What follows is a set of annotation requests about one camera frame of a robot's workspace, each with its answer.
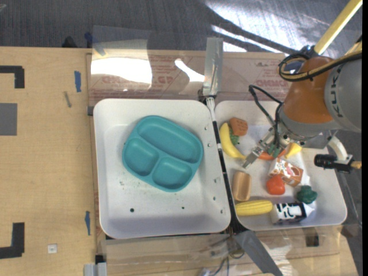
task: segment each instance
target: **yellow corn cob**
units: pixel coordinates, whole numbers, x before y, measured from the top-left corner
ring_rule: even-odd
[[[253,200],[241,202],[235,205],[235,211],[238,216],[255,216],[257,214],[269,213],[273,204],[269,200]]]

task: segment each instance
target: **wooden table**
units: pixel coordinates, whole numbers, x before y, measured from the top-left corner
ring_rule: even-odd
[[[16,136],[0,136],[0,247],[12,245],[13,223],[25,226],[24,253],[0,259],[0,275],[83,275],[84,264],[95,261],[91,117],[86,112],[90,53],[0,47],[1,66],[25,69],[24,89],[14,88],[13,74],[0,74],[0,104],[17,104]],[[292,270],[306,275],[303,271],[313,266],[321,272],[314,275],[357,275],[346,238],[339,236],[338,242],[338,254],[291,259]]]

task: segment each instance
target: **white tray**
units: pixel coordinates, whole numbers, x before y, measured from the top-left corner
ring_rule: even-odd
[[[277,103],[264,101],[261,102],[261,104],[271,115],[274,115]],[[241,118],[248,122],[248,133],[240,138],[240,144],[236,146],[240,152],[245,155],[251,152],[253,147],[264,137],[267,130],[270,128],[270,124],[265,115],[256,106],[254,101],[220,102],[215,107],[215,115],[219,128],[224,122],[229,121],[232,117]],[[260,216],[239,216],[239,222],[244,227],[254,231],[341,224],[346,219],[347,208],[335,171],[316,167],[313,162],[316,154],[327,153],[327,149],[304,148],[299,154],[291,156],[288,160],[291,164],[304,169],[303,176],[308,175],[310,177],[308,184],[318,193],[317,199],[310,204],[315,211],[312,212],[308,218],[299,223],[273,225],[269,214],[263,214]],[[234,173],[236,171],[245,171],[244,168],[242,168],[244,162],[230,158],[225,153],[224,159],[231,185]],[[251,200],[263,198],[272,201],[274,204],[295,202],[296,192],[299,189],[289,185],[285,186],[286,191],[284,195],[268,194],[266,190],[266,181],[268,180],[267,173],[269,167],[269,161],[258,159],[246,171],[252,176]]]
[[[130,174],[122,149],[143,117],[165,117],[195,134],[204,147],[199,169],[182,190],[169,193]],[[96,104],[99,219],[112,238],[216,233],[231,214],[208,108],[191,100],[105,99]]]

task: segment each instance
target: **banana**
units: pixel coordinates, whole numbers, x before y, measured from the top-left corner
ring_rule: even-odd
[[[230,127],[227,122],[223,123],[220,128],[220,139],[222,148],[228,156],[231,156],[232,158],[246,159],[246,156],[242,155],[232,144],[230,138]]]

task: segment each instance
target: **red tomato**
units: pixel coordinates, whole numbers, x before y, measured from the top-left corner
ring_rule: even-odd
[[[266,182],[267,192],[274,196],[280,196],[285,193],[285,183],[280,174],[274,175]]]

